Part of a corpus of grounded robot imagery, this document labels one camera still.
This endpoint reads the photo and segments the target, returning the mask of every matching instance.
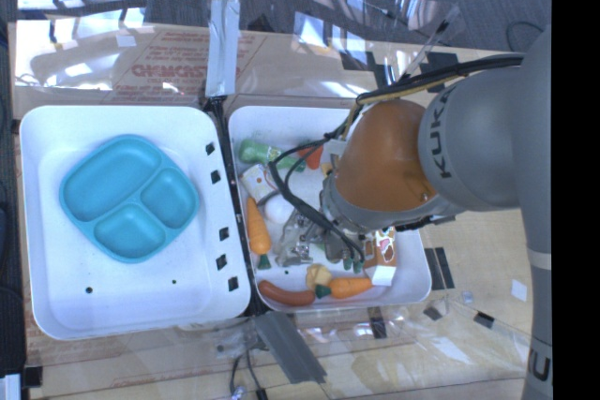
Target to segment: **brown and white carton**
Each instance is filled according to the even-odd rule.
[[[397,250],[395,249],[396,229],[375,230],[363,241],[365,249],[365,273],[373,285],[392,285],[397,267]]]

